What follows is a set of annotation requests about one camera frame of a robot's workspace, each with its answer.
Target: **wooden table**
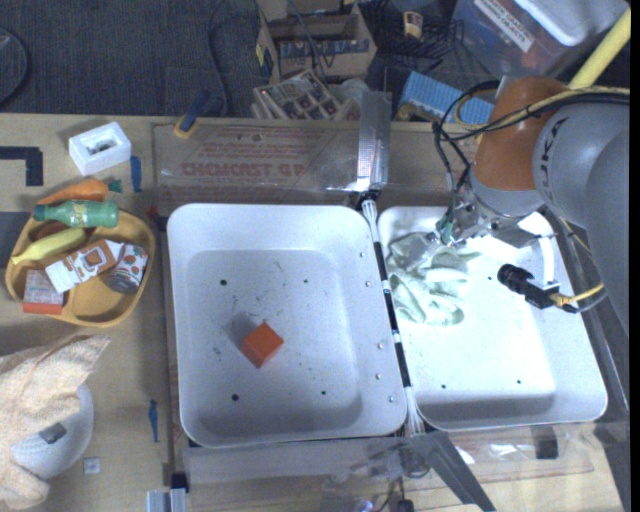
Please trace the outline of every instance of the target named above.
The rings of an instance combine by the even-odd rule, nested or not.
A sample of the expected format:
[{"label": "wooden table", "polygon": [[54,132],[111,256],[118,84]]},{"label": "wooden table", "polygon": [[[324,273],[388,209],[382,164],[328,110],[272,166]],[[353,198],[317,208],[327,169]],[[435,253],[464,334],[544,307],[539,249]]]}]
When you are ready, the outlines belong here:
[{"label": "wooden table", "polygon": [[[155,173],[152,130],[155,125],[172,124],[174,119],[151,117],[102,116],[0,116],[0,146],[37,146],[44,154],[44,186],[27,187],[24,165],[0,161],[0,211],[29,212],[39,197],[63,184],[78,180],[79,172],[69,157],[69,137],[118,121],[133,144],[133,154],[143,162],[142,192],[134,193],[129,164],[120,164],[101,172],[99,178],[121,179],[123,194],[115,200],[121,208],[142,218],[155,204]],[[238,120],[205,120],[212,124],[251,123]],[[169,357],[163,291],[161,251],[142,299],[134,312],[121,324],[106,330],[112,343],[102,355],[98,368],[87,384],[95,406],[95,426],[85,457],[99,457],[101,472],[83,474],[82,461],[54,478],[48,500],[34,510],[42,511],[139,511],[144,510],[148,490],[167,489],[168,476],[175,467],[169,392]],[[24,315],[20,305],[7,291],[0,291],[0,354],[52,343],[77,333],[95,330],[64,324],[49,318]],[[158,404],[159,443],[155,443],[148,419],[150,400]],[[580,448],[581,470],[572,474],[516,481],[485,483],[483,486],[498,510],[510,511],[582,511],[618,512],[620,500],[600,444],[589,434],[574,439]],[[317,510],[320,485],[295,479],[287,493],[262,500],[259,483],[241,483],[227,493],[241,492],[246,499],[235,508],[223,506],[216,496],[190,497],[190,510]],[[277,486],[282,489],[283,483]],[[434,484],[430,489],[412,491],[409,497],[416,510],[477,510],[473,506],[453,506],[452,493]]]}]

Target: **white label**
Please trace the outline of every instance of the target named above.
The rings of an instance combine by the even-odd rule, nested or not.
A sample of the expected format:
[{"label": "white label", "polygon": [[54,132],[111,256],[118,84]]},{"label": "white label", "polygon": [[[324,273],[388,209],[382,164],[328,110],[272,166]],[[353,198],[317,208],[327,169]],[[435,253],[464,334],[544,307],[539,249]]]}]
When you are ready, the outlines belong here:
[{"label": "white label", "polygon": [[531,45],[535,42],[535,38],[500,2],[497,0],[473,0],[473,3],[524,53],[529,51]]}]

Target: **crumpled cloth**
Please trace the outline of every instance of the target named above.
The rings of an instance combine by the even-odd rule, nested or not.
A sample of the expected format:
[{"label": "crumpled cloth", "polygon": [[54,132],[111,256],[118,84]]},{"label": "crumpled cloth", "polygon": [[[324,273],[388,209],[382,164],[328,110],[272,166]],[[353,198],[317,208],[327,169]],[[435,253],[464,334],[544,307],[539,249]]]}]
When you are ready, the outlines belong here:
[{"label": "crumpled cloth", "polygon": [[77,389],[110,342],[73,338],[0,357],[0,502],[25,509],[42,503],[49,484],[17,463],[11,446],[80,409]]},{"label": "crumpled cloth", "polygon": [[411,233],[389,245],[387,272],[398,318],[418,324],[456,325],[464,320],[471,285],[467,262],[479,255]]}]

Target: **green bottle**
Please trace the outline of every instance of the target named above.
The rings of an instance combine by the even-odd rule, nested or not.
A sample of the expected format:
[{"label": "green bottle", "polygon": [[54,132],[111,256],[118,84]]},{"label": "green bottle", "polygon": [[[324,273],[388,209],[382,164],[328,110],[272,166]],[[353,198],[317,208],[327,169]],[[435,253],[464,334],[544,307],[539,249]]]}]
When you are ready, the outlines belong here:
[{"label": "green bottle", "polygon": [[94,228],[118,225],[118,205],[114,201],[71,200],[57,206],[36,205],[35,220],[57,220],[72,228]]}]

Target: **can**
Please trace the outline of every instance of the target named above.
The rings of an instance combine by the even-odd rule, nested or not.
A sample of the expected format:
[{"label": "can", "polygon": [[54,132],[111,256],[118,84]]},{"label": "can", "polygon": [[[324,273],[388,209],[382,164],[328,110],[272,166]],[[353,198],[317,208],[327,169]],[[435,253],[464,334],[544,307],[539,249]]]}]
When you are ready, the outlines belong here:
[{"label": "can", "polygon": [[148,260],[149,254],[143,247],[126,244],[122,258],[107,276],[107,286],[119,293],[135,293],[144,277]]}]

